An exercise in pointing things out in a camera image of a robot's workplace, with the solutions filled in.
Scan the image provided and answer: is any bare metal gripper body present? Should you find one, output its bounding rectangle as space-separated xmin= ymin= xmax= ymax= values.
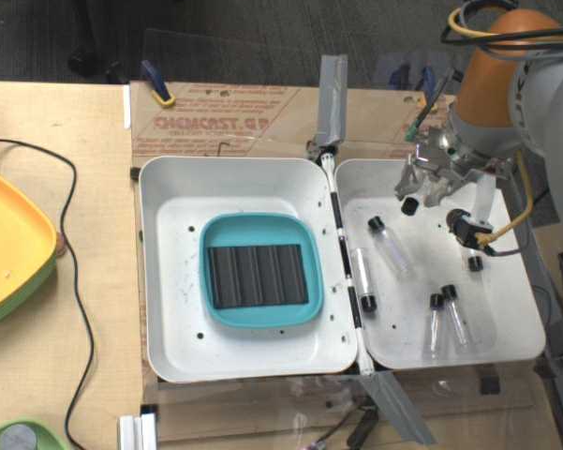
xmin=411 ymin=126 xmax=514 ymax=192

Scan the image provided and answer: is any thin black and white rod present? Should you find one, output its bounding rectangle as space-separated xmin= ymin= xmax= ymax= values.
xmin=320 ymin=152 xmax=375 ymax=377

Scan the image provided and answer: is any white plastic tray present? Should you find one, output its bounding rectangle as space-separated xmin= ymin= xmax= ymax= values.
xmin=333 ymin=157 xmax=547 ymax=371
xmin=138 ymin=156 xmax=360 ymax=384

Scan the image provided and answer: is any teal plate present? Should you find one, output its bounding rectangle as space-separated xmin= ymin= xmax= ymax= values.
xmin=199 ymin=212 xmax=325 ymax=330

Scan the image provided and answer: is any brown cardboard board red print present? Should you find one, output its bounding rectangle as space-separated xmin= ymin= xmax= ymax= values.
xmin=129 ymin=81 xmax=535 ymax=443

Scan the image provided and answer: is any black ribbed holder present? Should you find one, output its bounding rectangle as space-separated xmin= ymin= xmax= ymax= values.
xmin=206 ymin=244 xmax=310 ymax=309

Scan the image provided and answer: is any black hex key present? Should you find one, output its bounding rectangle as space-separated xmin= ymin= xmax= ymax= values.
xmin=203 ymin=141 xmax=233 ymax=158

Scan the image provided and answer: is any black office chair base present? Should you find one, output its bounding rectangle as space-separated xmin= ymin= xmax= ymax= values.
xmin=58 ymin=0 xmax=189 ymax=77

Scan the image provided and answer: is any yellow plate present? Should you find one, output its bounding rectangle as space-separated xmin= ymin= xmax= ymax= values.
xmin=0 ymin=171 xmax=58 ymax=316

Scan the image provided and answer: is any green plate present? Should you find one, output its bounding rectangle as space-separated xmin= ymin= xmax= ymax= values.
xmin=0 ymin=417 xmax=72 ymax=450
xmin=0 ymin=250 xmax=58 ymax=330

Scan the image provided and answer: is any grey metal can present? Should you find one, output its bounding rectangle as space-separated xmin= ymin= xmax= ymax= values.
xmin=0 ymin=423 xmax=38 ymax=450

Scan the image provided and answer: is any black cylinder on white bracket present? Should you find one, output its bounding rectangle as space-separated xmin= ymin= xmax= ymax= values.
xmin=446 ymin=173 xmax=497 ymax=251

